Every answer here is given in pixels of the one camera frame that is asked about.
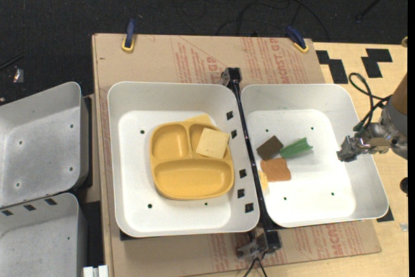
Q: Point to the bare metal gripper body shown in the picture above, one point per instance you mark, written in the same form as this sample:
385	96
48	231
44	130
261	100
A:
376	139

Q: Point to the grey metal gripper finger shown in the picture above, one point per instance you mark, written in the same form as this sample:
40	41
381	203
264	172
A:
346	154
350	141

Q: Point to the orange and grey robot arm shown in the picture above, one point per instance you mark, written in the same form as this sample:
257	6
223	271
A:
399	107

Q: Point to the white plastic tray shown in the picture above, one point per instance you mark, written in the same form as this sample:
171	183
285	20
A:
317	185
136	172

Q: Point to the green toy vegetable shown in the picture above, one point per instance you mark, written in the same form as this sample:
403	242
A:
295	148

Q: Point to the orange brown square slice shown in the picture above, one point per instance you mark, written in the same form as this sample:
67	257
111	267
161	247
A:
275	169

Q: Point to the dark brown square slice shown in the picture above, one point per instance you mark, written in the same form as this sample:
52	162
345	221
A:
269	147

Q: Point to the pale yellow toy piece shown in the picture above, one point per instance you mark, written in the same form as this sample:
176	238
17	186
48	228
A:
263	181

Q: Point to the thin black rod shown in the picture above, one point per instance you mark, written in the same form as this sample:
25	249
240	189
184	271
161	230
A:
251	152

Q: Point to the yellow divided plate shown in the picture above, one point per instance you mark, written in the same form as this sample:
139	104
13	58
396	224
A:
191	176

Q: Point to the brown cardboard board red print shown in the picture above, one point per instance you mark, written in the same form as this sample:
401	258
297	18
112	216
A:
181	58

